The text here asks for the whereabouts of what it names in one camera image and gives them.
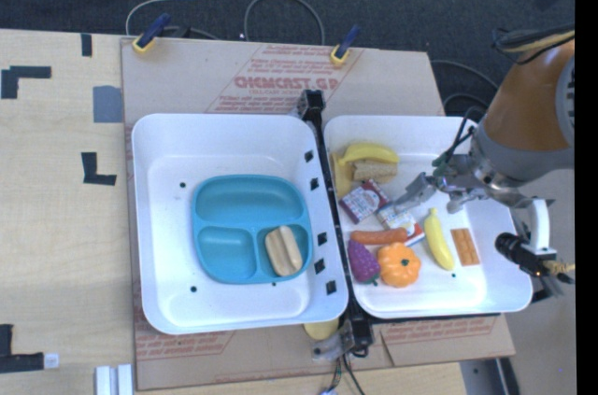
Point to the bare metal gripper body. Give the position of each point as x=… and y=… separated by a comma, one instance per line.
x=467, y=176

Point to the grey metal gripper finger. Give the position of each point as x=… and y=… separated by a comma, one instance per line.
x=459, y=201
x=417, y=191

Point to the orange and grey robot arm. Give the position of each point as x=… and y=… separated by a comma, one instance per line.
x=528, y=113

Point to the white carton with orange print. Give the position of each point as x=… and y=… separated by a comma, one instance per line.
x=404, y=222

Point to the yellow banana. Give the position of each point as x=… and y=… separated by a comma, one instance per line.
x=371, y=151
x=438, y=241

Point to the brown bread slice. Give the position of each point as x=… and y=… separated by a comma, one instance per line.
x=376, y=172

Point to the orange biscuit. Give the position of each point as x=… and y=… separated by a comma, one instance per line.
x=465, y=246

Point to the red and white carton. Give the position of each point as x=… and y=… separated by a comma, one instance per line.
x=362, y=201

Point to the orange sausage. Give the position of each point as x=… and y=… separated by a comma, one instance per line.
x=378, y=236

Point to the yellow curved toy piece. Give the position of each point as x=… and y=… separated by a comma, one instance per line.
x=341, y=178

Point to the orange pumpkin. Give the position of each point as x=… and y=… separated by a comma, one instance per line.
x=398, y=266

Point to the thin black rod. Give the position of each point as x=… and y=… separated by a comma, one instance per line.
x=332, y=197

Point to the white plastic tray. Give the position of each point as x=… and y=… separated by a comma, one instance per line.
x=467, y=290
x=159, y=215

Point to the purple grapes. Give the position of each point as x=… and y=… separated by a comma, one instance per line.
x=362, y=263

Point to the tan hot dog bun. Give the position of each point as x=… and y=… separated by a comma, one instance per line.
x=283, y=250

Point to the yellow oval toy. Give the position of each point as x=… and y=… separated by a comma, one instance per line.
x=321, y=329

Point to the blue divided plate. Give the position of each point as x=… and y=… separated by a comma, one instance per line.
x=233, y=215

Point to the brown cardboard board red print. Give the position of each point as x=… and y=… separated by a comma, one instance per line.
x=187, y=75

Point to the black cylinder on white bracket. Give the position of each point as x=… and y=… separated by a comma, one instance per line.
x=539, y=225

